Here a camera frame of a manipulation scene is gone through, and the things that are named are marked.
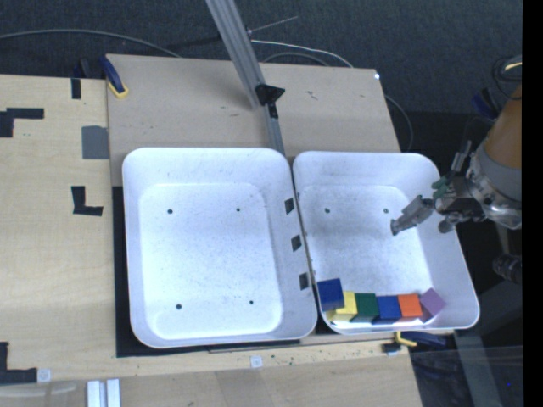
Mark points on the purple cube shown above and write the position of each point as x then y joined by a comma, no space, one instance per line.
432,302

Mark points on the green cube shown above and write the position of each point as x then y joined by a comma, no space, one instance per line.
366,304

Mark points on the white plastic tray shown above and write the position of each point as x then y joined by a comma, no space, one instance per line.
208,248
365,248

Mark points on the dark blue cube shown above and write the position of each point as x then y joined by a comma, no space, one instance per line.
330,293

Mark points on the orange cube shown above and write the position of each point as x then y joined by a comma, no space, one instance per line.
410,305

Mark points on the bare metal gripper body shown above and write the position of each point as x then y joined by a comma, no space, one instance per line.
464,205

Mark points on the black cylinder on white bracket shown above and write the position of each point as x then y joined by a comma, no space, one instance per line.
509,266

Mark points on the yellow cube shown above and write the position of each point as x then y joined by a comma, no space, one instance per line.
348,305

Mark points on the pale wood board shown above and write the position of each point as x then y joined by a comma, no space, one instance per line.
191,100

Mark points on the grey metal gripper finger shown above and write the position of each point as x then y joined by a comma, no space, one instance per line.
412,214
447,226

